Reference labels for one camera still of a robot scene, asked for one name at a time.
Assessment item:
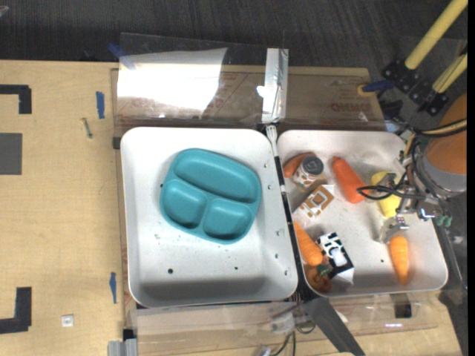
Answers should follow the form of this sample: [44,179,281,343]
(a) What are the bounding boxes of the white plastic tray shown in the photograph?
[276,129,449,298]
[119,126,299,309]

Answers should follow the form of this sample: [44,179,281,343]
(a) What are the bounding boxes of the blue divided plate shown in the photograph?
[159,148,263,245]

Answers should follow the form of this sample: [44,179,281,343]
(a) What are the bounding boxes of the small printed can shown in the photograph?
[292,155,325,190]

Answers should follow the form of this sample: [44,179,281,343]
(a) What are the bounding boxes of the yellow banana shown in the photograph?
[370,171,402,219]

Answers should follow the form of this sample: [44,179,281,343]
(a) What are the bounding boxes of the orange toy pumpkin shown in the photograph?
[304,263,333,294]

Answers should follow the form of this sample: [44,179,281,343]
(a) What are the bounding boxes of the large orange toy carrot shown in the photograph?
[331,156,367,205]

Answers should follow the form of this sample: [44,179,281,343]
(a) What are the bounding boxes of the black and white carton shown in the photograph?
[315,231,356,286]

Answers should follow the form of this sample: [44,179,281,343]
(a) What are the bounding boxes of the thin black and white rod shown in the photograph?
[266,124,306,274]

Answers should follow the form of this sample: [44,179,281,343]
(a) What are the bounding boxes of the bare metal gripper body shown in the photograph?
[396,184,447,222]

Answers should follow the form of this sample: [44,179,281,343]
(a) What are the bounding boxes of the orange toy sausage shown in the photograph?
[282,152,313,179]

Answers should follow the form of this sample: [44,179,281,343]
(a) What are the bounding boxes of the brown and white packet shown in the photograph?
[298,184,335,219]

